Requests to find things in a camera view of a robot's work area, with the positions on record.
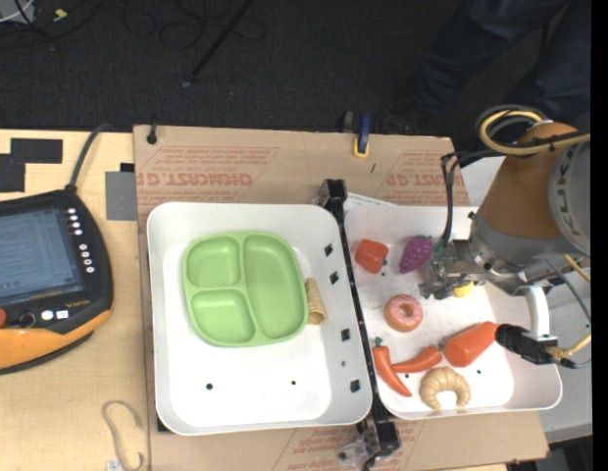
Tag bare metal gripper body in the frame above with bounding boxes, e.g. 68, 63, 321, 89
430, 238, 485, 288

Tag white plastic tray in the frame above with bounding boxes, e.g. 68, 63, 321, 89
146, 201, 374, 437
342, 203, 564, 421

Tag purple grapes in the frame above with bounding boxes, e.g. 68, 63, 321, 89
398, 235, 434, 275

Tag pink doughnut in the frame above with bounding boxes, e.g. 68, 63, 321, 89
383, 293, 425, 334

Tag orange carrot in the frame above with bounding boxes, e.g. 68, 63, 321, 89
442, 321, 502, 369

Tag orange bell pepper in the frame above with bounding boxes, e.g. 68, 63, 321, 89
353, 238, 389, 275

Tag orange chili pepper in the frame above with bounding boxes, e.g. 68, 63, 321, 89
372, 337, 413, 398
391, 344, 444, 375

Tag thin black rod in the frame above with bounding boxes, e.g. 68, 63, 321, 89
329, 198, 389, 426

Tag beige croissant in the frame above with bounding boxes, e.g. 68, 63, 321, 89
419, 365, 473, 412

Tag white paper sheet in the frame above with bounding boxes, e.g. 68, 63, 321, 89
345, 192, 399, 210

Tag beige waffle cone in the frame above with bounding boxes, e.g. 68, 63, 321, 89
303, 277, 329, 326

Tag green divided plate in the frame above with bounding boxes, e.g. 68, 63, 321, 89
181, 232, 310, 348

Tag brown cardboard board red print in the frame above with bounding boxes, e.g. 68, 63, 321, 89
131, 124, 551, 471

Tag person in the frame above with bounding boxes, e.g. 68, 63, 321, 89
381, 0, 592, 136

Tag black cylinder on white bracket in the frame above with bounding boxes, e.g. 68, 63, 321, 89
494, 285, 560, 365

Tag black block with thin wires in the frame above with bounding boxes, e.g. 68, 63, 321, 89
319, 178, 348, 210
356, 418, 402, 461

